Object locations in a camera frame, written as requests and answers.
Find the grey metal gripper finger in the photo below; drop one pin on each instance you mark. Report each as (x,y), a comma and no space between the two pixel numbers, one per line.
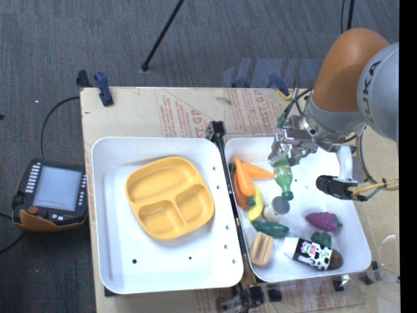
(277,148)
(299,153)

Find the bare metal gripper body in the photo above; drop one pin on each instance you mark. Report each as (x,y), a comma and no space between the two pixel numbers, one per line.
(301,129)

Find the green plastic bottle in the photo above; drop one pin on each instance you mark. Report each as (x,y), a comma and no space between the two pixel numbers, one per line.
(282,176)

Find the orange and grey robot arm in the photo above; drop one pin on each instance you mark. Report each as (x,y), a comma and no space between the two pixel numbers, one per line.
(352,77)

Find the orange carrot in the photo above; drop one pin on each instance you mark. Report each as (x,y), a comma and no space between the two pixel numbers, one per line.
(259,171)
(238,194)
(244,179)

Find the white plastic tray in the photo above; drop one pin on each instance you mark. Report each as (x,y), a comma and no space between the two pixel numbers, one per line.
(156,266)
(312,194)

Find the yellow banana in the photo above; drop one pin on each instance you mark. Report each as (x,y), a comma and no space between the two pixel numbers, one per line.
(257,209)

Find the small white can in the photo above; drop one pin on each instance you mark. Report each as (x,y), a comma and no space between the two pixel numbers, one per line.
(273,212)

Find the purple grapes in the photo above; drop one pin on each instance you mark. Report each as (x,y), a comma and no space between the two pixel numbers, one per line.
(322,221)

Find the green cucumber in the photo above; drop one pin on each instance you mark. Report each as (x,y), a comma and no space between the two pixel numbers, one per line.
(272,229)

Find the green broccoli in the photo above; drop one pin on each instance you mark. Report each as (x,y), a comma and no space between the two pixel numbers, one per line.
(322,239)

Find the cow print milk carton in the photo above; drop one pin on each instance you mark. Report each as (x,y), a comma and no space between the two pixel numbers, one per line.
(309,253)

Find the tan bread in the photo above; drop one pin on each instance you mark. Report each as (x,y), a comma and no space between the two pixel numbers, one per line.
(261,248)

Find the brown biscuit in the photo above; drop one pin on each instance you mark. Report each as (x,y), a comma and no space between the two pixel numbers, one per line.
(337,260)

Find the yellow divided plate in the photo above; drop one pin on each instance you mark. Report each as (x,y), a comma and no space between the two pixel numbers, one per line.
(163,191)

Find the brown cardboard board red print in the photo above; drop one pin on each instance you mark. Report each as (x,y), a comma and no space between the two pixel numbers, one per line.
(146,116)

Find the black cylinder on white bracket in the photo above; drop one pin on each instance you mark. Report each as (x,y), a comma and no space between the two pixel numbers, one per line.
(337,185)

